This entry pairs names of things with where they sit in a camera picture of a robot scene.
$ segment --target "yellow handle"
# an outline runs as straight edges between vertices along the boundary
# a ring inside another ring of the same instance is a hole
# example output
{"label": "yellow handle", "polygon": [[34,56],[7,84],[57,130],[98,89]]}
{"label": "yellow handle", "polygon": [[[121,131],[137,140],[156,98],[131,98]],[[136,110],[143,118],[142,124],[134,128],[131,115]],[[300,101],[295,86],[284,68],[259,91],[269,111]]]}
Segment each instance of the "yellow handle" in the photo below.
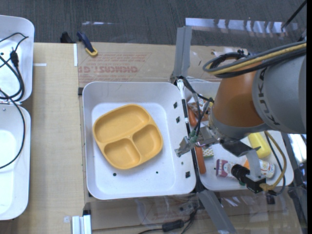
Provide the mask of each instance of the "yellow handle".
{"label": "yellow handle", "polygon": [[261,133],[253,133],[248,135],[249,142],[252,148],[261,147],[258,151],[258,157],[263,158],[271,153],[271,148]]}

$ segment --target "yellow divided plate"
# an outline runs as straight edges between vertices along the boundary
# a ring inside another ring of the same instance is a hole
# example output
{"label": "yellow divided plate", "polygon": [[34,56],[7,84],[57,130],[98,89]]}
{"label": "yellow divided plate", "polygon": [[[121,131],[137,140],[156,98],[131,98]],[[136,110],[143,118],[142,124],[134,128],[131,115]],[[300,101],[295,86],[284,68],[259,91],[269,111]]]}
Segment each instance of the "yellow divided plate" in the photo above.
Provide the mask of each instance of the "yellow divided plate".
{"label": "yellow divided plate", "polygon": [[93,135],[107,161],[118,169],[138,166],[156,156],[163,139],[150,114],[128,104],[96,119]]}

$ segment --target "white strip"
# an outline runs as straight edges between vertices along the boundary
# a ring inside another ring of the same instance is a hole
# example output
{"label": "white strip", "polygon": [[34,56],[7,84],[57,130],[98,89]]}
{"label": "white strip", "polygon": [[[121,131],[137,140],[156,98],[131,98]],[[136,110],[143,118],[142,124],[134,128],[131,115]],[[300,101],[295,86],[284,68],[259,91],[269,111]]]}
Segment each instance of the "white strip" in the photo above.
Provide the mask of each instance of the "white strip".
{"label": "white strip", "polygon": [[74,43],[74,66],[78,66],[78,58],[77,58],[77,43]]}
{"label": "white strip", "polygon": [[33,66],[37,67],[45,67],[47,64],[46,63],[34,63]]}

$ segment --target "gray carpet floor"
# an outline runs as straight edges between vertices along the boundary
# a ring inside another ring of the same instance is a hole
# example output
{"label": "gray carpet floor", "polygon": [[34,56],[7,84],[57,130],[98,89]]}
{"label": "gray carpet floor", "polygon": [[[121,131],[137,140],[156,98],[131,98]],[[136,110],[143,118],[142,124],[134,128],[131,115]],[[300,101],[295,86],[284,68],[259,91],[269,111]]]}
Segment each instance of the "gray carpet floor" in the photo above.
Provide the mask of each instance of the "gray carpet floor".
{"label": "gray carpet floor", "polygon": [[[60,42],[63,32],[77,41],[175,44],[176,29],[186,18],[286,22],[304,0],[0,0],[0,15],[29,19],[35,42]],[[103,22],[90,25],[85,22]],[[213,30],[193,36],[198,45],[266,49],[296,41],[307,26],[305,5],[292,20],[298,29],[282,36],[254,37]]]}

